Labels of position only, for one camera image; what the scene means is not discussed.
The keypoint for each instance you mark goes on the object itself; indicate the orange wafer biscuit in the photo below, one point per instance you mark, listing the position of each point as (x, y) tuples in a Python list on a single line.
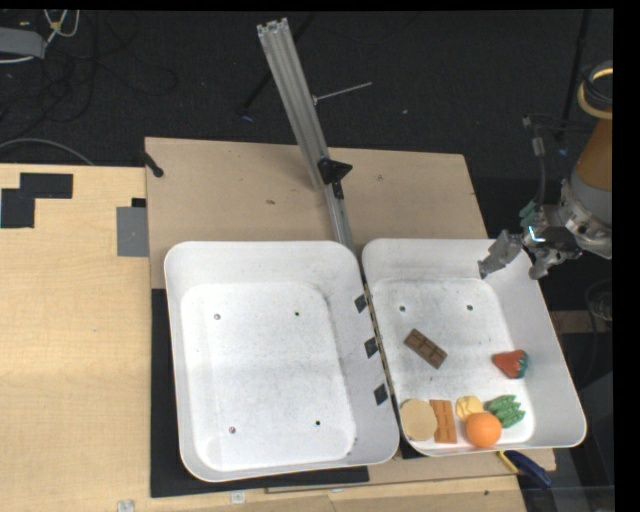
[(444, 422)]

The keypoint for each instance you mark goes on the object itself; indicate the green pea pods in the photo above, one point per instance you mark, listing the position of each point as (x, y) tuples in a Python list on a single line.
[(506, 410)]

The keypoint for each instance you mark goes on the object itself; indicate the yellow toy food lump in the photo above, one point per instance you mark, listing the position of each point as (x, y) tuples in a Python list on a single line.
[(469, 406)]

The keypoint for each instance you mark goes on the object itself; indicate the orange toy orange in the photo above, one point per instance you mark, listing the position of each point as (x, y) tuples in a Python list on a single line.
[(483, 430)]

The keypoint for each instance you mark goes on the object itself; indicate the brown cardboard board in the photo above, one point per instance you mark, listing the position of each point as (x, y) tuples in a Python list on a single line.
[(235, 195)]

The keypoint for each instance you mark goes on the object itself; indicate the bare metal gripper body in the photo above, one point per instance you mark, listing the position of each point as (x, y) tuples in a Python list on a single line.
[(562, 235)]

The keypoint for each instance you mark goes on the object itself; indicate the red strawberry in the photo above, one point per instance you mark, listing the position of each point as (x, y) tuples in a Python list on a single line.
[(509, 363)]

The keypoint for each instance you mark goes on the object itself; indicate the white plastic tray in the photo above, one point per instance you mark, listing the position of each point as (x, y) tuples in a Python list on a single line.
[(465, 325), (265, 370)]

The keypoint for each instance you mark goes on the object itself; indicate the tan round biscuit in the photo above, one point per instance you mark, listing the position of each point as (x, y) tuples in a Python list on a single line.
[(417, 420)]

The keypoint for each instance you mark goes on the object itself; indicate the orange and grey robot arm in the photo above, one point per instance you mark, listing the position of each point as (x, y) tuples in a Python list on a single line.
[(595, 150)]

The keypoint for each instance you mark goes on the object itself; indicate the brown chocolate bar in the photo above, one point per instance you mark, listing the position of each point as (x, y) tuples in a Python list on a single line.
[(425, 348)]

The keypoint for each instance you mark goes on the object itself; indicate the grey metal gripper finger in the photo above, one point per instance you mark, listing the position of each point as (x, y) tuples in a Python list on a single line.
[(542, 265), (502, 250)]

